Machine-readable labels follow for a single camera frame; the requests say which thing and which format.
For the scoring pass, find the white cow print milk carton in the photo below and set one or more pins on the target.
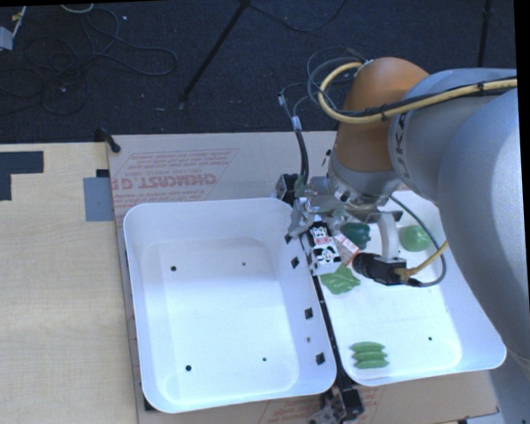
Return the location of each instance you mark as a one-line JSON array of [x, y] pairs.
[[323, 250]]

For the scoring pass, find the green pea pod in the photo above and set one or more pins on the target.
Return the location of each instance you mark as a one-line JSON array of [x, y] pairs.
[[368, 355]]

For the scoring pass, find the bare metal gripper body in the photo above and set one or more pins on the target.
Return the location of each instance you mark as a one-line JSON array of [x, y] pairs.
[[324, 199]]

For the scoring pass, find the dark green bell pepper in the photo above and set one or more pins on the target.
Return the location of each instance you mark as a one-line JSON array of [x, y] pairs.
[[357, 234]]

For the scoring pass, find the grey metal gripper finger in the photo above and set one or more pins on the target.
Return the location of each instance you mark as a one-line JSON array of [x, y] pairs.
[[298, 228]]

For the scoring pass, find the red and white packet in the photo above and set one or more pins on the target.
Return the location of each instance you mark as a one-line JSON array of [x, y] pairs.
[[349, 248]]

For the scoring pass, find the white plastic tray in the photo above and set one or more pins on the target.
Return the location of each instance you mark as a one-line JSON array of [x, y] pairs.
[[217, 306], [399, 319]]

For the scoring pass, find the light green apple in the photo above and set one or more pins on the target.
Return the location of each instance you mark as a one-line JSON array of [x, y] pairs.
[[414, 238]]

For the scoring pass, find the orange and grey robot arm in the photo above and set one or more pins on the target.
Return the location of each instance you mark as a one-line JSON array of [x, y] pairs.
[[466, 160]]

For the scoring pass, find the brown cardboard board red print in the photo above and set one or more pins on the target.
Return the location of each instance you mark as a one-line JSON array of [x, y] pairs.
[[245, 172]]

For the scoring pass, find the green lettuce leaf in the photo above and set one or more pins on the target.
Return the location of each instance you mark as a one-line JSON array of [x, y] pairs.
[[339, 281]]

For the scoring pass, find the black cylinder on white bracket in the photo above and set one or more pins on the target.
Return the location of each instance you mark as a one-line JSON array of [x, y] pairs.
[[379, 269]]

